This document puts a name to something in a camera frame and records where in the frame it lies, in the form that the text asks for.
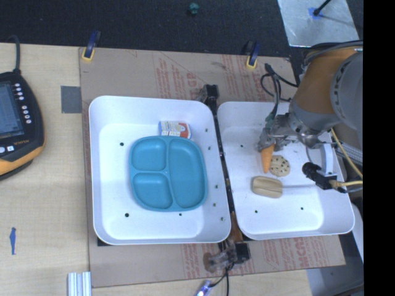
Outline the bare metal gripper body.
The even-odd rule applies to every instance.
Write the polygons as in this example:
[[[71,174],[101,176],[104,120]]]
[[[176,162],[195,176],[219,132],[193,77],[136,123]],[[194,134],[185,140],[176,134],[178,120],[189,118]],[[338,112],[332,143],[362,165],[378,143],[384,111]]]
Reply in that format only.
[[[323,142],[319,139],[321,131],[309,128],[291,113],[268,117],[265,127],[261,133],[267,133],[273,138],[275,148],[275,138],[284,137],[286,145],[300,142],[311,149],[319,148]]]

